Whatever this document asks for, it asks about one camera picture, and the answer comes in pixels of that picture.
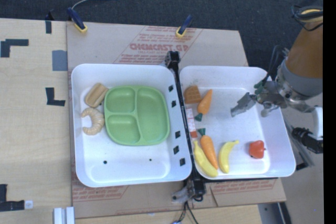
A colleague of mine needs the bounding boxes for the beige croissant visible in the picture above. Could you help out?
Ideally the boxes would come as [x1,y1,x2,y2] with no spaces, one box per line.
[80,107,106,136]

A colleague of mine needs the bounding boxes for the green divided plate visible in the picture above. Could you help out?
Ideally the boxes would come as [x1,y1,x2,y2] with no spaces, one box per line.
[103,85,171,147]

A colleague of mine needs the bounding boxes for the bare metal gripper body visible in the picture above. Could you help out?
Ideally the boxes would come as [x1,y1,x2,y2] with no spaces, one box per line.
[256,80,317,114]

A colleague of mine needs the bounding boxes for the thin black and white rod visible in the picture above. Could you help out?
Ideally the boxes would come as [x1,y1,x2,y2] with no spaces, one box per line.
[170,60,202,185]

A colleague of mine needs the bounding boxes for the yellow banana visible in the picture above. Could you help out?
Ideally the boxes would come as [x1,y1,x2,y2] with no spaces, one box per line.
[218,140,240,174]
[192,140,219,178]

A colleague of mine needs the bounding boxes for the black cylinder on white bracket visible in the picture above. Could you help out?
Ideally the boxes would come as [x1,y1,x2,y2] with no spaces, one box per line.
[291,106,323,155]

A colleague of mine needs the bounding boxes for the red orange pepper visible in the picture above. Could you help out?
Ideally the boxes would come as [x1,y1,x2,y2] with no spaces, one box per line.
[248,140,267,159]

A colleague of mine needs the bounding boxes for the white plastic tray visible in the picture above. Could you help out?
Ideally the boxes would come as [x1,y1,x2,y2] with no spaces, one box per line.
[70,63,193,188]
[179,65,297,180]

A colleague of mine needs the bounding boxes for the brown cardboard board red print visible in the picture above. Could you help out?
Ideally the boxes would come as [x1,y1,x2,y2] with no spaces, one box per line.
[66,20,287,219]

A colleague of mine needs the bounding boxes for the orange waffle biscuit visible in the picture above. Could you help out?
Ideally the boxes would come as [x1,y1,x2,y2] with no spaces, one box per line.
[183,85,203,105]

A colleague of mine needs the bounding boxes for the tan hot dog bun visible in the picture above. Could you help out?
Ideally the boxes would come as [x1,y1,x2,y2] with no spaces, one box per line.
[84,82,110,109]

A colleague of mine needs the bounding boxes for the black block with thin wires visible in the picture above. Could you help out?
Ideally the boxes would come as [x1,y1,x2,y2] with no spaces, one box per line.
[187,178,207,199]
[163,50,182,70]

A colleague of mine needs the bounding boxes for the white and orange packet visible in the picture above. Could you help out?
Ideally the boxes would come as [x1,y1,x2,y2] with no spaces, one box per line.
[185,107,198,139]

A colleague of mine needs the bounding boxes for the orange carrot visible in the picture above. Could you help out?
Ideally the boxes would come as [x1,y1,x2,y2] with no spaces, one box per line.
[194,89,214,122]
[197,127,219,170]

